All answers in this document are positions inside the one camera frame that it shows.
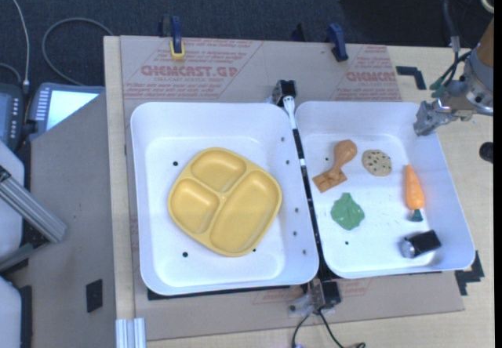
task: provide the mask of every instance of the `white tray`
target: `white tray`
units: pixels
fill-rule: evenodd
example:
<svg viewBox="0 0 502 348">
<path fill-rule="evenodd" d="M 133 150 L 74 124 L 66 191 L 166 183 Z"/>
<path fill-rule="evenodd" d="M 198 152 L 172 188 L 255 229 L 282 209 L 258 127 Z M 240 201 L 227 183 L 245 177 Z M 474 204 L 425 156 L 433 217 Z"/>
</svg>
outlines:
<svg viewBox="0 0 502 348">
<path fill-rule="evenodd" d="M 311 182 L 312 199 L 326 264 L 345 278 L 459 270 L 469 267 L 475 248 L 436 134 L 416 136 L 414 103 L 306 102 L 296 110 L 310 179 L 333 165 L 341 140 L 355 142 L 358 153 L 342 167 L 347 181 L 321 194 Z M 362 153 L 380 149 L 392 160 L 389 176 L 372 176 Z M 404 198 L 404 166 L 411 164 L 424 190 L 424 221 L 409 220 Z M 365 212 L 347 231 L 330 215 L 335 200 L 348 192 Z M 404 237 L 435 230 L 442 246 L 407 259 Z"/>
<path fill-rule="evenodd" d="M 318 270 L 318 253 L 284 110 L 266 103 L 145 103 L 131 117 L 140 271 L 161 295 L 300 285 Z M 194 241 L 169 217 L 167 197 L 201 150 L 223 147 L 248 158 L 282 189 L 271 228 L 242 257 L 225 257 Z"/>
</svg>

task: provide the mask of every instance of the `yellow plate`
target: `yellow plate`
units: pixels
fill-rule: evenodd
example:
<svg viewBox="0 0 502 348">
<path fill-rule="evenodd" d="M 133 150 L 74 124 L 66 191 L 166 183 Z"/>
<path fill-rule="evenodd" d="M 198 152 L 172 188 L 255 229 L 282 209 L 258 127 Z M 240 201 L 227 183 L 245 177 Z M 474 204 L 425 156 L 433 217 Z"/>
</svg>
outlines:
<svg viewBox="0 0 502 348">
<path fill-rule="evenodd" d="M 243 256 L 267 233 L 281 202 L 281 189 L 268 172 L 214 147 L 191 159 L 167 205 L 173 221 L 196 241 L 225 256 Z"/>
</svg>

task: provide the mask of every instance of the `orange carrot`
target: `orange carrot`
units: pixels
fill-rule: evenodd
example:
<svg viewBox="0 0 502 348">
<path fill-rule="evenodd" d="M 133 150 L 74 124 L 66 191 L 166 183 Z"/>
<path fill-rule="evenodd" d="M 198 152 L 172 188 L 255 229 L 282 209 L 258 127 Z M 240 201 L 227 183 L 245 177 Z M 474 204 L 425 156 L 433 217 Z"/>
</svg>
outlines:
<svg viewBox="0 0 502 348">
<path fill-rule="evenodd" d="M 425 197 L 418 181 L 417 174 L 411 165 L 406 166 L 406 205 L 412 209 L 412 221 L 421 221 L 420 209 L 424 207 Z"/>
</svg>

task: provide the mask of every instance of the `table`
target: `table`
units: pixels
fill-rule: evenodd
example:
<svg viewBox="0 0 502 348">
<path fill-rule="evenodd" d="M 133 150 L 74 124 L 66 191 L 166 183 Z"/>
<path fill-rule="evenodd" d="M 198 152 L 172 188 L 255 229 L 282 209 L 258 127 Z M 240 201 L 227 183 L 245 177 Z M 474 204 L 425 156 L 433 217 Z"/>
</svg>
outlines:
<svg viewBox="0 0 502 348">
<path fill-rule="evenodd" d="M 428 84 L 451 63 L 449 49 L 388 47 L 393 65 L 418 67 Z M 124 156 L 120 38 L 104 39 L 107 86 L 108 146 L 111 169 L 111 213 L 115 257 L 115 304 L 117 318 L 136 316 L 131 267 L 131 240 L 127 198 L 127 168 Z M 411 77 L 398 76 L 402 99 L 419 103 L 430 100 Z M 493 274 L 493 165 L 478 156 L 482 143 L 493 140 L 493 119 L 478 116 L 470 122 L 454 122 L 438 129 L 446 160 L 459 194 L 485 277 L 469 285 L 465 310 L 447 314 L 393 317 L 333 325 L 333 332 L 346 346 L 365 341 L 367 346 L 494 346 Z M 239 332 L 225 335 L 167 339 L 149 342 L 149 347 L 286 347 L 293 330 Z M 332 346 L 324 326 L 305 326 L 297 342 L 305 346 Z"/>
</svg>

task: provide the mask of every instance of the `electronic device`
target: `electronic device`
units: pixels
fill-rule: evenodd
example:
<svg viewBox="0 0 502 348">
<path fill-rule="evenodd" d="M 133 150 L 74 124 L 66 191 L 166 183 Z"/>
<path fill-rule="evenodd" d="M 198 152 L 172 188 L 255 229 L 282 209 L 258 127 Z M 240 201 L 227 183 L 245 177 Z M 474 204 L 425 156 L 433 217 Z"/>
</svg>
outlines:
<svg viewBox="0 0 502 348">
<path fill-rule="evenodd" d="M 28 110 L 27 119 L 36 124 L 36 131 L 30 134 L 28 139 L 33 140 L 48 131 L 103 91 L 103 86 L 42 83 Z"/>
<path fill-rule="evenodd" d="M 17 149 L 23 130 L 24 97 L 20 87 L 0 83 L 0 140 Z"/>
</svg>

